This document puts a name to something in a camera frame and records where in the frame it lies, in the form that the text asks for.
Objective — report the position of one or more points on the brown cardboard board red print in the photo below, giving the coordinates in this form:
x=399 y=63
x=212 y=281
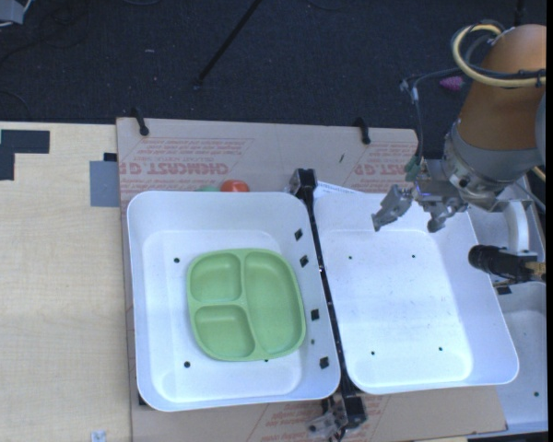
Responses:
x=267 y=154

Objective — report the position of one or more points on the green divided plate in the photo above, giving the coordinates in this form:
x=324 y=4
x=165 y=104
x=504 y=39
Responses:
x=267 y=302

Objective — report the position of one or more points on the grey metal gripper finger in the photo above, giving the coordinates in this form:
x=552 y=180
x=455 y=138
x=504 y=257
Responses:
x=391 y=205
x=440 y=219

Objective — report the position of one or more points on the white paper label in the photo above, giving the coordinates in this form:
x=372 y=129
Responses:
x=336 y=189

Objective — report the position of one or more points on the green round toy food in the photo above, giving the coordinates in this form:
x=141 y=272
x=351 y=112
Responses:
x=207 y=189

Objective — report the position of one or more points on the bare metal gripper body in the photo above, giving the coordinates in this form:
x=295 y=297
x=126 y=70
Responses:
x=435 y=187

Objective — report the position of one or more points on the purple grapes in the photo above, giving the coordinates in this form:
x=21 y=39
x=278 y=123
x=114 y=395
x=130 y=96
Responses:
x=451 y=83

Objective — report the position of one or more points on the white plastic tray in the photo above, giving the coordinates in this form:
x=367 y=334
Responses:
x=396 y=302
x=166 y=339

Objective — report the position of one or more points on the black cylinder on white bracket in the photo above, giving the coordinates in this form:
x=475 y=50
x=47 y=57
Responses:
x=493 y=260

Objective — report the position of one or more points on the thin black rod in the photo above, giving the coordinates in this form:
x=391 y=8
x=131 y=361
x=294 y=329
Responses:
x=325 y=274

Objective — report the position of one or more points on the red round toy food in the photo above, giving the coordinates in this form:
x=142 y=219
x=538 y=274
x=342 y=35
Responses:
x=235 y=186

